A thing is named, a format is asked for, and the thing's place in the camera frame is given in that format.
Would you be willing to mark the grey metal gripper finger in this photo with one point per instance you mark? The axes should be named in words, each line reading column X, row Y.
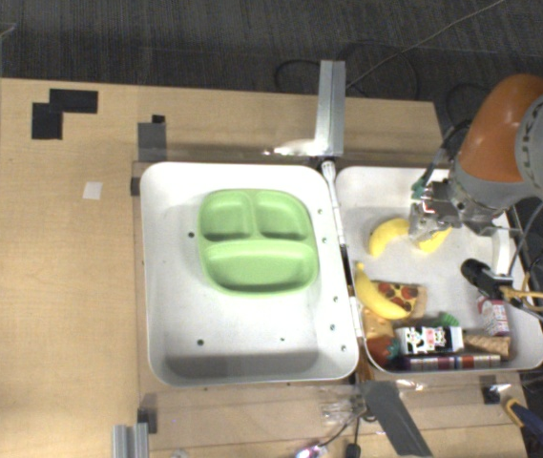
column 435, row 231
column 416, row 229

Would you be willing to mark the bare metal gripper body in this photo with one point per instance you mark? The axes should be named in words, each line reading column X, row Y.
column 443, row 205

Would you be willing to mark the yellow banana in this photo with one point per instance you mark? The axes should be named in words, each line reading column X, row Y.
column 385, row 236
column 376, row 298

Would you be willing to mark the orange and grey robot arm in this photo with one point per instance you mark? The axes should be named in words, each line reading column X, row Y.
column 490, row 136

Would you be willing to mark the white plastic tray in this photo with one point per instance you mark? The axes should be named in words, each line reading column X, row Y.
column 252, row 341
column 443, row 275

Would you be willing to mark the toy pizza slice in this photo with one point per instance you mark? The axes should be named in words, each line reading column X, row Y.
column 402, row 294

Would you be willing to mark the thin black and white rod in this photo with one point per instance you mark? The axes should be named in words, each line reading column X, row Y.
column 337, row 208

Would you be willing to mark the tan toy bread slice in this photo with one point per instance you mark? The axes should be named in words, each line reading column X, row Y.
column 375, row 325

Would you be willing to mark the pink and white carton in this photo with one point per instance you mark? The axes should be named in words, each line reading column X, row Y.
column 494, row 318

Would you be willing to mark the cow print carton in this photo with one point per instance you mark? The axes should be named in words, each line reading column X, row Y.
column 426, row 340

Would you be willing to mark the red toy strawberry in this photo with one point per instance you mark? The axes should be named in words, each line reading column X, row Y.
column 378, row 348

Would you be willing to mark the brown waffle cone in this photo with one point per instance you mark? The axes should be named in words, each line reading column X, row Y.
column 488, row 345

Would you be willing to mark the green divided plate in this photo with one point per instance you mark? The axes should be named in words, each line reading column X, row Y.
column 256, row 265

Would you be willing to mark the pale wood board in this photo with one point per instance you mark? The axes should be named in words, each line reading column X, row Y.
column 233, row 127

